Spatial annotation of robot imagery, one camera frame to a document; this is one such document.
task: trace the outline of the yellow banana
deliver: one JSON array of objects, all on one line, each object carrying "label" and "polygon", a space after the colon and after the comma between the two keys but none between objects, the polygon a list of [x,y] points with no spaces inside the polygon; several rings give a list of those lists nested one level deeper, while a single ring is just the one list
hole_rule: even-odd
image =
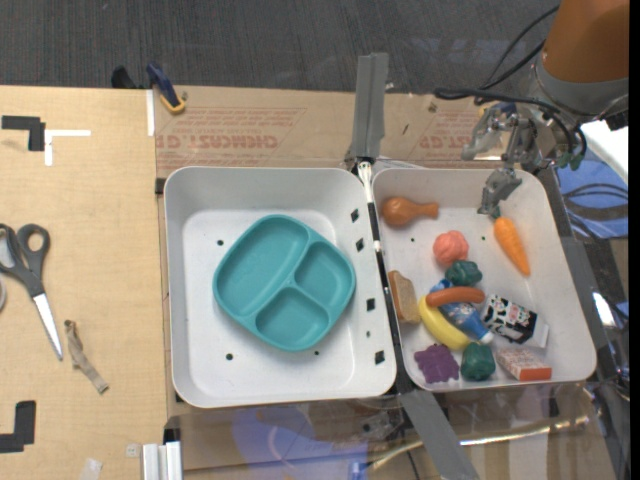
[{"label": "yellow banana", "polygon": [[418,311],[427,330],[451,350],[462,350],[471,343],[467,335],[450,324],[438,308],[432,308],[427,304],[426,297],[420,298]]}]

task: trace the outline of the carrot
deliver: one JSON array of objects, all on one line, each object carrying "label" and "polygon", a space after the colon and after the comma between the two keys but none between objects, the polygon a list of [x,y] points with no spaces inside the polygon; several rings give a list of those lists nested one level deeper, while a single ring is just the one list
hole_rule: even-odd
[{"label": "carrot", "polygon": [[484,292],[472,286],[452,286],[436,290],[427,295],[427,304],[432,308],[451,304],[453,302],[475,302],[479,304],[484,300]]},{"label": "carrot", "polygon": [[508,217],[498,217],[493,224],[493,234],[502,250],[522,275],[531,274],[527,253],[513,221]]}]

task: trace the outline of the white plastic tray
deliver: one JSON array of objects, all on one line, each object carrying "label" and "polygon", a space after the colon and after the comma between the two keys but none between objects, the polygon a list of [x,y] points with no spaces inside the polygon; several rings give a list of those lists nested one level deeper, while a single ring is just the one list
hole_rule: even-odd
[{"label": "white plastic tray", "polygon": [[[165,213],[173,383],[187,403],[215,408],[361,398],[391,388],[393,343],[367,202],[355,176],[340,169],[185,167],[167,179]],[[340,319],[302,352],[257,339],[213,296],[213,275],[228,248],[274,213],[311,226],[356,273]]]},{"label": "white plastic tray", "polygon": [[[497,244],[492,219],[477,213],[482,188],[491,174],[487,169],[403,169],[379,172],[373,181],[376,205],[389,197],[403,196],[418,203],[440,205],[437,219],[420,218],[405,228],[380,222],[381,242],[387,271],[398,270],[409,278],[418,297],[444,277],[445,269],[433,255],[435,238],[443,232],[461,231],[469,243],[469,257],[483,273],[477,285],[486,294],[497,293],[538,312],[549,324],[545,349],[532,349],[553,368],[549,382],[581,381],[596,367],[596,353],[580,301],[564,256],[562,244],[544,187],[537,178],[518,171],[522,184],[501,203],[502,214],[511,217],[525,244],[531,276],[523,277],[511,265]],[[404,362],[412,380],[435,392],[522,384],[500,366],[486,381],[459,380],[427,384],[413,358],[416,351],[435,343],[424,325],[401,323]],[[492,347],[511,345],[495,336]],[[458,364],[462,353],[454,352]]]}]

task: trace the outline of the scissors blade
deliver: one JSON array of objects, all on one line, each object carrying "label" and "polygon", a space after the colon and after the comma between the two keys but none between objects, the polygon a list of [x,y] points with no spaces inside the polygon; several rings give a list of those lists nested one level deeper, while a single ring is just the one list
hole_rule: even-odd
[{"label": "scissors blade", "polygon": [[53,350],[58,356],[58,359],[62,361],[62,345],[60,345],[60,338],[58,337],[58,331],[56,330],[56,323],[53,320],[53,313],[49,306],[49,301],[44,293],[36,295],[33,301],[38,307],[38,313],[40,314],[40,320],[44,324],[44,328],[47,331],[49,342],[53,346]]}]

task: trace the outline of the teal divided plate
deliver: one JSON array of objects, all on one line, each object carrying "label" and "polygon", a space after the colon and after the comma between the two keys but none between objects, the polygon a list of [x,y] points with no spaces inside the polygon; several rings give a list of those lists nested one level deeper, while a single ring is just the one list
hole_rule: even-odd
[{"label": "teal divided plate", "polygon": [[213,294],[231,318],[274,347],[296,352],[318,343],[355,290],[347,257],[287,215],[255,222],[213,276]]}]

